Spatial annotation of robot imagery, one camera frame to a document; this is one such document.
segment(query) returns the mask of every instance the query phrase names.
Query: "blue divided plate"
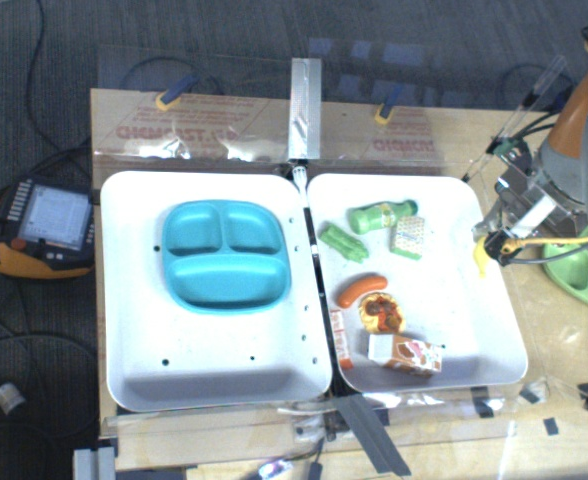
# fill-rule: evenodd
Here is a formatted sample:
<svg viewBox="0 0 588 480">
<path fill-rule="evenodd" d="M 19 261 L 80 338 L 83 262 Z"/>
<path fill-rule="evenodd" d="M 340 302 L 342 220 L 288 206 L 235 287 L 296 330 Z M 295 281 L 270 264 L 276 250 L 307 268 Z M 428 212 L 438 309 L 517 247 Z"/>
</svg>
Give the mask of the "blue divided plate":
<svg viewBox="0 0 588 480">
<path fill-rule="evenodd" d="M 163 226 L 169 291 L 197 313 L 251 313 L 289 292 L 283 232 L 266 208 L 244 201 L 204 200 L 174 208 Z"/>
</svg>

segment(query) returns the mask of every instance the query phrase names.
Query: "device screen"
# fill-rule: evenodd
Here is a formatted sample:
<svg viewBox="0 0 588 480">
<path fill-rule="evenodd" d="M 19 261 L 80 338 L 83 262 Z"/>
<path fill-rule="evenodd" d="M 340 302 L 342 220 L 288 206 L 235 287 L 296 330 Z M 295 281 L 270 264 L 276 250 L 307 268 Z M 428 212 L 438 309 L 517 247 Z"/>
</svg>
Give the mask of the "device screen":
<svg viewBox="0 0 588 480">
<path fill-rule="evenodd" d="M 18 236 L 79 251 L 91 210 L 87 195 L 34 185 Z"/>
</svg>

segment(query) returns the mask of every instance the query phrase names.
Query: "green bottle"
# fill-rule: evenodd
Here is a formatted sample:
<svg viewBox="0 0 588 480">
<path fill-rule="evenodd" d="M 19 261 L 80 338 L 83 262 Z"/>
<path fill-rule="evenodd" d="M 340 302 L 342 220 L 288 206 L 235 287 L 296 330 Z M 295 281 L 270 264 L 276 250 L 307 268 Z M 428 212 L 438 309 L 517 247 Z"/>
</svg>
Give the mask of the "green bottle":
<svg viewBox="0 0 588 480">
<path fill-rule="evenodd" d="M 357 235 L 375 229 L 391 228 L 400 217 L 416 215 L 416 201 L 408 199 L 402 203 L 378 203 L 366 208 L 356 208 L 349 213 L 350 227 Z"/>
</svg>

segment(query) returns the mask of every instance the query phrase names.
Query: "hot dog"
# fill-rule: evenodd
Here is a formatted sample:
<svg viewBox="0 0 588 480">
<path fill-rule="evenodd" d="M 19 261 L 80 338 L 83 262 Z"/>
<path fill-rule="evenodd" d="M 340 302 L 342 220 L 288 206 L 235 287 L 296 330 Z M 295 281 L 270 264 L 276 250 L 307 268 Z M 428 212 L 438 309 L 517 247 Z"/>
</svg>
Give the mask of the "hot dog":
<svg viewBox="0 0 588 480">
<path fill-rule="evenodd" d="M 387 288 L 387 278 L 383 276 L 367 276 L 354 281 L 338 297 L 337 303 L 343 309 L 349 308 L 356 299 L 367 292 Z"/>
</svg>

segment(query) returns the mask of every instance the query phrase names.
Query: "blue and yellow clamp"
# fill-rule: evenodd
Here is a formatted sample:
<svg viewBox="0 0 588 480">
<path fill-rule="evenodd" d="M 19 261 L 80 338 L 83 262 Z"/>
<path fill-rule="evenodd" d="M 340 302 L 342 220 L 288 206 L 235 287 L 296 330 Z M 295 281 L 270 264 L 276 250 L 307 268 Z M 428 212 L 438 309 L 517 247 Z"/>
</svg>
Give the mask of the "blue and yellow clamp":
<svg viewBox="0 0 588 480">
<path fill-rule="evenodd" d="M 156 97 L 156 106 L 159 110 L 167 112 L 170 108 L 181 101 L 181 94 L 194 87 L 200 78 L 198 75 L 187 75 L 176 82 L 167 91 Z"/>
<path fill-rule="evenodd" d="M 392 111 L 394 110 L 394 105 L 396 105 L 396 101 L 401 94 L 401 89 L 403 86 L 401 84 L 396 84 L 394 89 L 387 95 L 385 99 L 385 103 L 382 103 L 378 110 L 376 111 L 376 115 L 374 116 L 374 120 L 379 124 L 387 124 L 389 123 L 390 119 L 392 118 Z"/>
</svg>

